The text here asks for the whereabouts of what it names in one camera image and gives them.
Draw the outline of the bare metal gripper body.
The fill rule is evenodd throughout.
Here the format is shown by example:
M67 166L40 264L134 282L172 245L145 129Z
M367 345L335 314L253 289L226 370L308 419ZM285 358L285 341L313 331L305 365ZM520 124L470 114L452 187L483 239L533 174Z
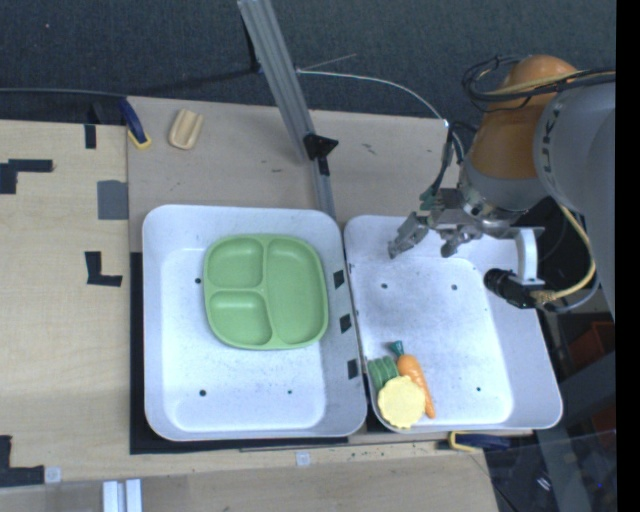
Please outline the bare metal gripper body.
M429 211L427 225L441 233L502 238L520 217L520 211L495 206L475 191L468 198L460 189L441 188Z

